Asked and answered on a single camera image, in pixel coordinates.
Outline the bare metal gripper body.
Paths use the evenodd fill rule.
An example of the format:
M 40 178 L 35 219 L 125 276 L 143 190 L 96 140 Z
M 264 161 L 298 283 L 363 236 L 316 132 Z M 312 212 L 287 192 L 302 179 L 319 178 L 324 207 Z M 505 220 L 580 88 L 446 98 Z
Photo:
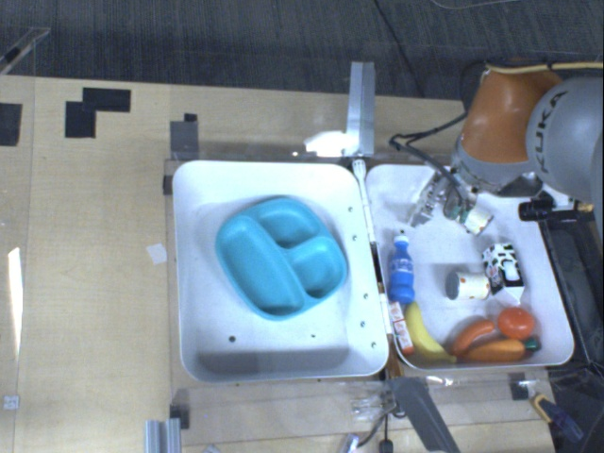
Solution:
M 444 216 L 468 216 L 476 205 L 476 198 L 458 181 L 456 172 L 435 172 L 422 190 L 421 199 L 438 199 Z

